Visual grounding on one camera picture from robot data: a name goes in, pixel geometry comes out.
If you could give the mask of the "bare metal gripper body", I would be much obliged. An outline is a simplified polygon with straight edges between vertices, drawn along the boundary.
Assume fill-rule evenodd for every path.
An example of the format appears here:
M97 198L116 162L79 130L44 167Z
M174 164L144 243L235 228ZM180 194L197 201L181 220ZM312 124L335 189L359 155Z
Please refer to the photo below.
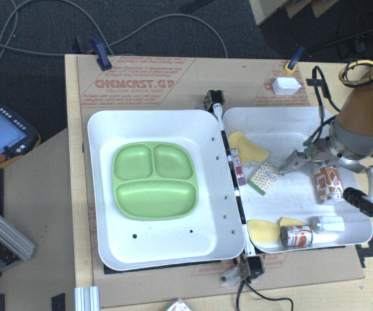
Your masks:
M359 162L365 157L349 150L336 137L319 139L306 148L306 155L309 162L327 167L343 167L355 173L367 171L367 167Z

